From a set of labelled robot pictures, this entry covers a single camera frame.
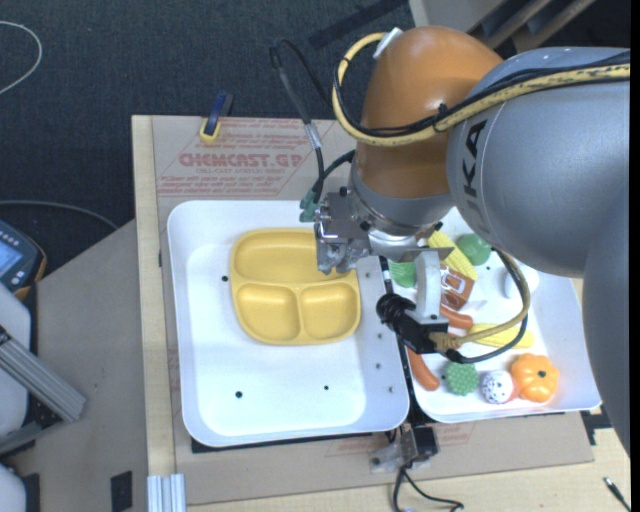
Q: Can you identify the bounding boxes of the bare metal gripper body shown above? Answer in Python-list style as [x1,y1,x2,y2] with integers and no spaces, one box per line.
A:
[313,191,442,263]

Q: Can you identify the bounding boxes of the thin black and white rod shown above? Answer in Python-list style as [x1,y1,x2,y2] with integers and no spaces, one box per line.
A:
[378,255,419,427]

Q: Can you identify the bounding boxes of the green ribbed toy vegetable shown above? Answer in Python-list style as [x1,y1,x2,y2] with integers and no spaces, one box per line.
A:
[388,259,418,289]

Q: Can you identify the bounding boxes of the yellow divided plate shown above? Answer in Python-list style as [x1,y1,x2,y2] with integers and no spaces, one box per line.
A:
[229,227,363,347]

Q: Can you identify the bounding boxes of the orange and white carton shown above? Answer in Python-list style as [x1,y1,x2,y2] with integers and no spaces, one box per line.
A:
[439,267,476,312]

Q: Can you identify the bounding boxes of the green toy pepper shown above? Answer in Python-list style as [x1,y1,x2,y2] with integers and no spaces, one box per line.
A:
[455,233,493,267]

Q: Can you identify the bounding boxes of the short orange sausage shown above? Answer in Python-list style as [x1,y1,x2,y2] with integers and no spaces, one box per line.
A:
[439,305,475,331]

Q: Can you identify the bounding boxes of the white plastic tray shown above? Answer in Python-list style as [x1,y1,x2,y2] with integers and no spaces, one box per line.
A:
[387,205,604,424]
[166,199,411,448]

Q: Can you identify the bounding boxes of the long orange sausage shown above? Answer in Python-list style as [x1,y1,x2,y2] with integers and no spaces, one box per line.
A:
[405,347,442,393]

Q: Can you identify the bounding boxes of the green bumpy round toy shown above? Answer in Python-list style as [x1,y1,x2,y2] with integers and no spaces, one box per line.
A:
[443,361,480,398]

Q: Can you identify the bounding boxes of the white rounded piece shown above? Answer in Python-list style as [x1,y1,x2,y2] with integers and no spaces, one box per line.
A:
[502,263,541,301]

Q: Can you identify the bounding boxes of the white speckled ball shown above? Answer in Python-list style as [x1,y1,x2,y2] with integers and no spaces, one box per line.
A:
[480,369,517,405]

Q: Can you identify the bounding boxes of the orange toy pumpkin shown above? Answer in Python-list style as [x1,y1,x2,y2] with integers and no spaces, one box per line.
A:
[509,352,561,404]

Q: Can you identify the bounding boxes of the brown cardboard board red print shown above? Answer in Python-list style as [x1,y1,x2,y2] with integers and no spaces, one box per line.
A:
[149,115,596,506]

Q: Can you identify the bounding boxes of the black cylinder on white bracket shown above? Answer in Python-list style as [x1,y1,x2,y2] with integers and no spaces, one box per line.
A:
[375,249,451,356]

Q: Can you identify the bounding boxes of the black block with thin wires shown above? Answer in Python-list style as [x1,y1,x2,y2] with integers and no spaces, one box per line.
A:
[411,424,441,459]

